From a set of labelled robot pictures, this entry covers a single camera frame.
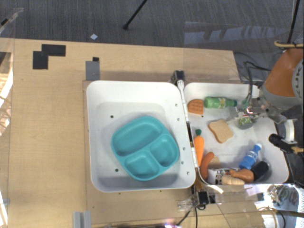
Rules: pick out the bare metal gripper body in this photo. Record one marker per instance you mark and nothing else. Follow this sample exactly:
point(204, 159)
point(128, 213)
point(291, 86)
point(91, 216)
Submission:
point(266, 110)

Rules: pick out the green and white can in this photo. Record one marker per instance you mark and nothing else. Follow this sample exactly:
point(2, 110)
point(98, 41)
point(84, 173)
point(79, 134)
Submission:
point(245, 122)

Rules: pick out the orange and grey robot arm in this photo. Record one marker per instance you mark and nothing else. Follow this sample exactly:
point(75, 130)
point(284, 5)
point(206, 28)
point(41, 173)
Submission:
point(281, 75)

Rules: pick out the white plastic tray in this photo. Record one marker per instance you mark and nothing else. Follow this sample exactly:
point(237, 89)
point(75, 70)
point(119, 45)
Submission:
point(142, 98)
point(247, 146)

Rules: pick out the green plastic bottle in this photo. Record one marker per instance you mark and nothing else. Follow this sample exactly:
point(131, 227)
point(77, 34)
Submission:
point(217, 102)

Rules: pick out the tan bread slice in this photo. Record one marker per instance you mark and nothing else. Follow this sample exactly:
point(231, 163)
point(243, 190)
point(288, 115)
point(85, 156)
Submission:
point(221, 130)

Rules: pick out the blue bottle with white cap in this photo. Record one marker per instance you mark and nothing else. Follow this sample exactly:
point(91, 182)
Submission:
point(249, 158)

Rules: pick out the brown chicken drumstick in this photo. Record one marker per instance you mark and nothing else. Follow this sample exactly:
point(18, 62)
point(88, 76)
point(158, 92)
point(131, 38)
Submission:
point(244, 174)

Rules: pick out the orange waffle biscuit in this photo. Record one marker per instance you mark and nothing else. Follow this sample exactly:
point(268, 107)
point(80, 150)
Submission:
point(196, 107)

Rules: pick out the tan round biscuit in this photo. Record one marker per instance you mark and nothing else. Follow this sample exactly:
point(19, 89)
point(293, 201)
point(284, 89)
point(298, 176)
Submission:
point(215, 162)

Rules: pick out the orange carrot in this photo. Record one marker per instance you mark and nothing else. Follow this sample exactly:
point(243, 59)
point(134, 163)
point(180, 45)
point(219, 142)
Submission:
point(199, 147)

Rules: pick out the beige croissant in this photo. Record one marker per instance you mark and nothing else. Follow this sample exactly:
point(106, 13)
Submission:
point(231, 181)

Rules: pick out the orange-red sausage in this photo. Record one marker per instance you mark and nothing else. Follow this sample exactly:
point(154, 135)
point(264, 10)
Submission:
point(205, 165)

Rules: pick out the thin black and white rod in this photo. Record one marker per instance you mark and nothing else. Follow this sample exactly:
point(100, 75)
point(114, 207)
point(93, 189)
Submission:
point(184, 103)

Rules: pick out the white carton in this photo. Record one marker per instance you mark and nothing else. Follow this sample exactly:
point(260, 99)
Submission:
point(215, 174)

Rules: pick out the teal divided plate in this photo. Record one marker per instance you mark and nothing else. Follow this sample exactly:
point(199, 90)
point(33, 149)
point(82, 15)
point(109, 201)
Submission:
point(145, 148)

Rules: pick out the black cylinder on white bracket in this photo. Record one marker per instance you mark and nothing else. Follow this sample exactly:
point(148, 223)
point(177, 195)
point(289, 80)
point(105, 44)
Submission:
point(281, 141)

